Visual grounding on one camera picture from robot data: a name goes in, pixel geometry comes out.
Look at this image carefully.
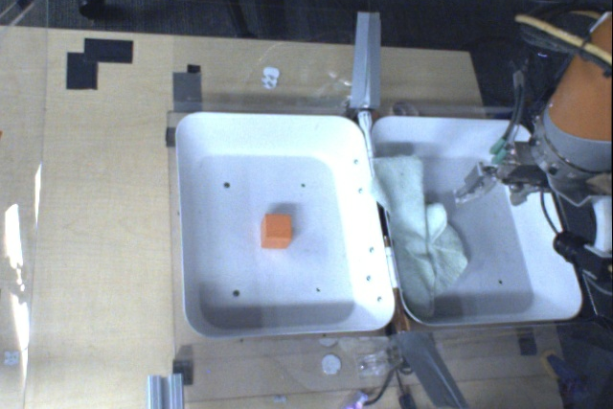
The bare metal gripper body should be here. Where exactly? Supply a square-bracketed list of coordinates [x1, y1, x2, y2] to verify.
[494, 142, 561, 208]

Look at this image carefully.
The pale green towel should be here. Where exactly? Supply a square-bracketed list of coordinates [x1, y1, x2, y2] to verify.
[372, 154, 470, 320]

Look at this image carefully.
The white plastic tray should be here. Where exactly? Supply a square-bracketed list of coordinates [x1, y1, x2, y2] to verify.
[173, 111, 397, 340]
[371, 115, 584, 329]

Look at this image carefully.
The orange cube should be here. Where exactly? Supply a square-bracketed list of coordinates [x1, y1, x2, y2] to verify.
[260, 213, 294, 250]

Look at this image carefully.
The black cylinder on white bracket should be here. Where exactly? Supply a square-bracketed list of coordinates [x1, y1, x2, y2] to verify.
[552, 194, 613, 284]

